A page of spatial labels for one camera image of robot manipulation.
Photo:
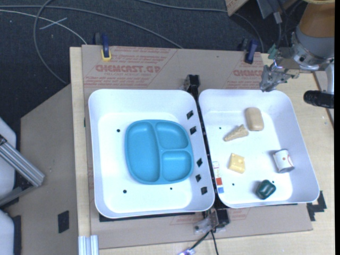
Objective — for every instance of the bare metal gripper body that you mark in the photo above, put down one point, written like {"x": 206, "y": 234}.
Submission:
{"x": 305, "y": 60}

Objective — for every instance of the white card with coloured squares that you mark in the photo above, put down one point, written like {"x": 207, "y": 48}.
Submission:
{"x": 218, "y": 178}

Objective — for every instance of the white can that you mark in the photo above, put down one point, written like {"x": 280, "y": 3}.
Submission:
{"x": 283, "y": 161}

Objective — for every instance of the yellow cheese wedge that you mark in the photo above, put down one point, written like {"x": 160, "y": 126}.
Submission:
{"x": 236, "y": 163}

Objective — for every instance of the tan pizza slice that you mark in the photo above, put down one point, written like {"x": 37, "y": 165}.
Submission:
{"x": 237, "y": 134}

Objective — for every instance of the white plastic tray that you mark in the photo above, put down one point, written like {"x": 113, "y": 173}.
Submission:
{"x": 148, "y": 200}
{"x": 255, "y": 155}

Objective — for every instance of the beige bread loaf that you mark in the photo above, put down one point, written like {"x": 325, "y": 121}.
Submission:
{"x": 254, "y": 119}

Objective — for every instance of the brown cardboard board red print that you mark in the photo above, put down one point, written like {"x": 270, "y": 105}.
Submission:
{"x": 148, "y": 68}

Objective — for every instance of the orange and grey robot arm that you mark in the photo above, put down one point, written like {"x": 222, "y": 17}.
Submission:
{"x": 316, "y": 17}

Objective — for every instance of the blue divided plate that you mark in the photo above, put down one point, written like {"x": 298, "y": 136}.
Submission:
{"x": 148, "y": 150}

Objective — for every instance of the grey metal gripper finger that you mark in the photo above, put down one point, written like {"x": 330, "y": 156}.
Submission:
{"x": 265, "y": 80}
{"x": 278, "y": 80}

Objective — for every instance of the black cylinder on white bracket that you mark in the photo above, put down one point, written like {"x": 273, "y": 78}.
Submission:
{"x": 317, "y": 98}

